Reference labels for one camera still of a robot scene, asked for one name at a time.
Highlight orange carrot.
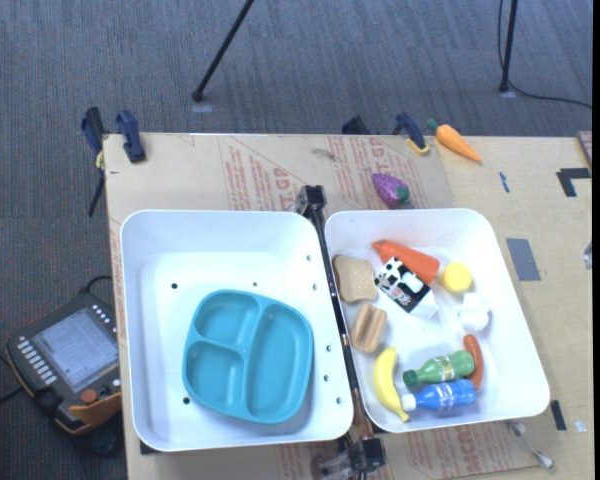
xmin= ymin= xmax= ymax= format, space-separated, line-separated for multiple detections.
xmin=426 ymin=118 xmax=484 ymax=165

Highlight black block with thin wires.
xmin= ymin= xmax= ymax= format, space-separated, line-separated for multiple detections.
xmin=294 ymin=184 xmax=329 ymax=215
xmin=338 ymin=435 xmax=388 ymax=472

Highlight orange bottle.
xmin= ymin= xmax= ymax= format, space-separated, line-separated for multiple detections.
xmin=371 ymin=239 xmax=442 ymax=286

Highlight purple grapes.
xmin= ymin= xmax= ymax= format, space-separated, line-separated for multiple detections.
xmin=370 ymin=172 xmax=412 ymax=210

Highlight white plastic tray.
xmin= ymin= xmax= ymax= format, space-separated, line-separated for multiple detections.
xmin=323 ymin=207 xmax=552 ymax=434
xmin=119 ymin=209 xmax=355 ymax=453

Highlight yellow banana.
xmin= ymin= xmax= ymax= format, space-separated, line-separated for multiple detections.
xmin=372 ymin=346 xmax=412 ymax=424

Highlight white lumpy toy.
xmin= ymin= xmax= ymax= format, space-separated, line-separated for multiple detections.
xmin=455 ymin=292 xmax=493 ymax=333

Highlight orange sausage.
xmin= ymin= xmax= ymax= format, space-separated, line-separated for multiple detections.
xmin=462 ymin=333 xmax=485 ymax=392

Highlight tan hot dog bun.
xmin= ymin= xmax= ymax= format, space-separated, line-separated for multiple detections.
xmin=349 ymin=302 xmax=389 ymax=355

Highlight brown cardboard board red print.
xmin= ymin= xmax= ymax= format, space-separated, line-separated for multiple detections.
xmin=107 ymin=134 xmax=544 ymax=480

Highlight thin black rod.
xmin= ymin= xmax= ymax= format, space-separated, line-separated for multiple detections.
xmin=308 ymin=206 xmax=377 ymax=440

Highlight blue bottle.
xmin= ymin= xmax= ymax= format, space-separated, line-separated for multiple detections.
xmin=400 ymin=378 xmax=478 ymax=414

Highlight black tripod leg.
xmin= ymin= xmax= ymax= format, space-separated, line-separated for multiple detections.
xmin=498 ymin=0 xmax=524 ymax=94
xmin=191 ymin=0 xmax=269 ymax=103

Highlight black and white milk carton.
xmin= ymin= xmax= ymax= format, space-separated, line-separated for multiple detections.
xmin=373 ymin=256 xmax=440 ymax=319

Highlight green bottle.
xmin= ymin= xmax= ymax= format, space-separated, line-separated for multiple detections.
xmin=402 ymin=350 xmax=477 ymax=390

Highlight yellow round can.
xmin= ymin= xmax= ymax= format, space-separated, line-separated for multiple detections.
xmin=441 ymin=261 xmax=475 ymax=295

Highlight blue divided plate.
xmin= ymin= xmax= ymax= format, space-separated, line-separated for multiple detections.
xmin=181 ymin=289 xmax=315 ymax=425

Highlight tan bread slice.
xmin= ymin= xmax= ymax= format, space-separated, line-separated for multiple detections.
xmin=332 ymin=254 xmax=380 ymax=305

